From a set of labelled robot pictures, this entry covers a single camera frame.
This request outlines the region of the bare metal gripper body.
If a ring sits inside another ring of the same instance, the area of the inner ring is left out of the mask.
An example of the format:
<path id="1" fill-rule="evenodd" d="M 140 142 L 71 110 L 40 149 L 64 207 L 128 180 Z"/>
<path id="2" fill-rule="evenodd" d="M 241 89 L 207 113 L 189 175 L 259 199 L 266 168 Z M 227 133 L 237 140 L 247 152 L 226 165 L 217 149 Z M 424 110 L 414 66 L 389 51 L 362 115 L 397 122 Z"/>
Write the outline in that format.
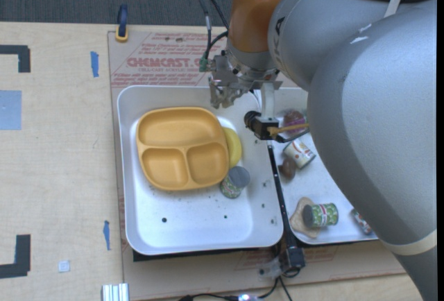
<path id="1" fill-rule="evenodd" d="M 211 79 L 219 87 L 259 89 L 279 72 L 269 54 L 225 54 L 214 57 Z"/>

